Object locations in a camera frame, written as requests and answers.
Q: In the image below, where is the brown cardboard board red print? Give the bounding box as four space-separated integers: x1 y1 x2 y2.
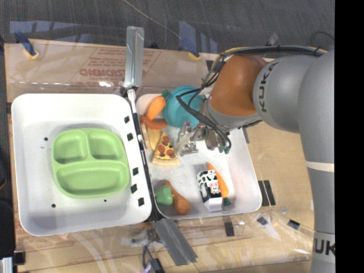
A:
3 38 317 273

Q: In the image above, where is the pizza slice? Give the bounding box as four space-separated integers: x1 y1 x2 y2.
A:
151 130 181 167

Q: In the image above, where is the green divided plate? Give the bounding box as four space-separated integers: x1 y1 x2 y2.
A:
51 127 131 198

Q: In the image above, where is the black block with thin wires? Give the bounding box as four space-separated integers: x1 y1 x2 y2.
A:
150 258 165 273

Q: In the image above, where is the teal bowl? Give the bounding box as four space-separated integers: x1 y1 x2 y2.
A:
161 85 205 129

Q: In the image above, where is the white plastic tray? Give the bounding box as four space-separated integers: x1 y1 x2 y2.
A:
135 93 263 221
10 93 153 237

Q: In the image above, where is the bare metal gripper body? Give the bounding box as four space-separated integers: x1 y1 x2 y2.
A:
191 123 229 152

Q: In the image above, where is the pale bread slice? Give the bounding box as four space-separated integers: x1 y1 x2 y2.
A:
140 123 162 151

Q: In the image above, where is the brown chicken drumstick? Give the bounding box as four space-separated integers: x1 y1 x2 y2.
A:
164 180 192 216

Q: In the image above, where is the orange sausage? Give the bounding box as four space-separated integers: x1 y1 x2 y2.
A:
139 115 169 130

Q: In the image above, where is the orange carrot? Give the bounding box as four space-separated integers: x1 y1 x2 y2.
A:
146 94 167 121
208 163 232 207

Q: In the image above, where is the green pepper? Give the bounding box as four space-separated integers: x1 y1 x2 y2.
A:
154 184 174 207

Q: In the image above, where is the cow print milk carton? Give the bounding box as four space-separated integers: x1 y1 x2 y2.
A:
196 169 224 213

